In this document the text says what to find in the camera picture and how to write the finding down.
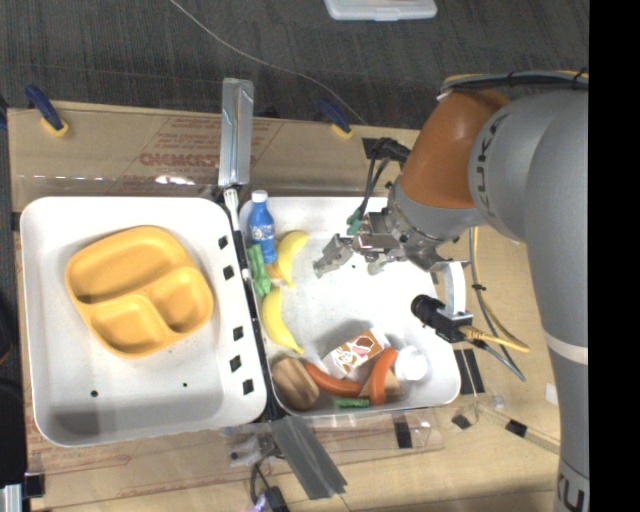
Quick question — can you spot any yellow banana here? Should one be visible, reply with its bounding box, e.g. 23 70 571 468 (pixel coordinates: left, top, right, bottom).
273 229 311 289
260 285 306 357

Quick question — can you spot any green toy vegetable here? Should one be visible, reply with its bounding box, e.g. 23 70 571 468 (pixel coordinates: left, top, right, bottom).
246 242 273 298

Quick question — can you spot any yellow divided plate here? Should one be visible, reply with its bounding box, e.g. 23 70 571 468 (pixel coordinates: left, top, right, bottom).
63 224 216 360

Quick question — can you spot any brown and white carton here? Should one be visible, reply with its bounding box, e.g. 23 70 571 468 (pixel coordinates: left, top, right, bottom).
321 329 392 382

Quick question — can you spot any orange sausage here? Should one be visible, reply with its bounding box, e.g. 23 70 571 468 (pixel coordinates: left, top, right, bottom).
303 360 364 399
368 346 400 407

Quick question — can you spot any blue bottle white cap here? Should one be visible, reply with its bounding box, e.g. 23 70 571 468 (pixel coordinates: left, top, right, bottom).
247 189 278 265

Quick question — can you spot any black block with thin wires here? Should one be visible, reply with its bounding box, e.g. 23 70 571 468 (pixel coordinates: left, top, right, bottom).
262 486 290 512

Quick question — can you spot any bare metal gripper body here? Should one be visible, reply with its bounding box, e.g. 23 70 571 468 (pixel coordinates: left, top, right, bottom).
351 206 452 273

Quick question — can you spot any black cylinder on white bracket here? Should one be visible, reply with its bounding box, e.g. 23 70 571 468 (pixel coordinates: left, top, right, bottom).
410 259 474 344

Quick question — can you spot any brown bread roll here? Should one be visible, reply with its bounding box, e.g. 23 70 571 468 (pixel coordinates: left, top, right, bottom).
270 356 322 413

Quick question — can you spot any brown cardboard board red print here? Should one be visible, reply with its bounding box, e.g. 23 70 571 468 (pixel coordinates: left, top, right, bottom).
6 99 562 512

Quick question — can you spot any white plastic tray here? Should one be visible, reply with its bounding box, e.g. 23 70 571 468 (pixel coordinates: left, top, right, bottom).
19 195 268 448
238 195 463 419

